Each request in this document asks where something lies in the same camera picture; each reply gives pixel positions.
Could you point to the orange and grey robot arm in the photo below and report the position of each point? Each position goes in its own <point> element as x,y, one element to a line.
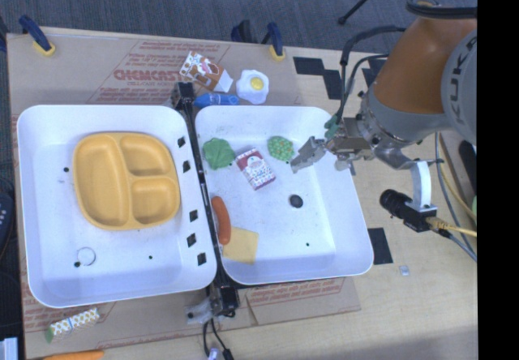
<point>421,66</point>

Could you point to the white plastic tray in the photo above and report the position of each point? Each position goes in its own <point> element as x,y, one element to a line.
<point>284,236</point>
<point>52,208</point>

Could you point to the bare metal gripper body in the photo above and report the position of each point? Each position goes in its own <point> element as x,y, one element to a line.
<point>350,139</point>

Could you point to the white fried egg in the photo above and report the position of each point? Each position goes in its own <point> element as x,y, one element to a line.
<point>252,86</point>

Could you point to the green lettuce leaf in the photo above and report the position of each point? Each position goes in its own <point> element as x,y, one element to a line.
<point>218,153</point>

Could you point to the yellow divided plate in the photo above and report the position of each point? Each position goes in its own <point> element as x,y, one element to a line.
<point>121,180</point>

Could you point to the red and white carton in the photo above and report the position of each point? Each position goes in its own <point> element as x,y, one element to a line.
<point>255,170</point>

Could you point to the orange sausage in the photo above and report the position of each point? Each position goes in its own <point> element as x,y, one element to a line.
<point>221,220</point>

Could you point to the green pea pod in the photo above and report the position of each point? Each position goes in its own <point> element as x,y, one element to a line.
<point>280,148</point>

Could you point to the green and yellow carton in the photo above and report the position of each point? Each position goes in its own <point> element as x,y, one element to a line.
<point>73,324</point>

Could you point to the yellow cheese slice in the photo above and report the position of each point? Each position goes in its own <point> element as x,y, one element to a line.
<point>243,247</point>

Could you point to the thin black and white rod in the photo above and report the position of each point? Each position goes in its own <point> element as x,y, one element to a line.
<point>201,184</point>

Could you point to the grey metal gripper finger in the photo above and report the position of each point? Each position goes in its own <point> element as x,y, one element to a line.
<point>307,153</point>
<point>344,165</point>

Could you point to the brown cardboard board red print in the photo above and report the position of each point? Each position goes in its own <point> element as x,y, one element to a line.
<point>81,66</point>

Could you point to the black cylinder on white bracket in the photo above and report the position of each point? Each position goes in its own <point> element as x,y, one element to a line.
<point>409,208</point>

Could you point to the brown and white carton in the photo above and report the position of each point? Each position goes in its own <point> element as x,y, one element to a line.
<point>204,71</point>

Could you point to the blue bottle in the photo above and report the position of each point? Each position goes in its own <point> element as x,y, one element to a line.
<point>215,99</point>

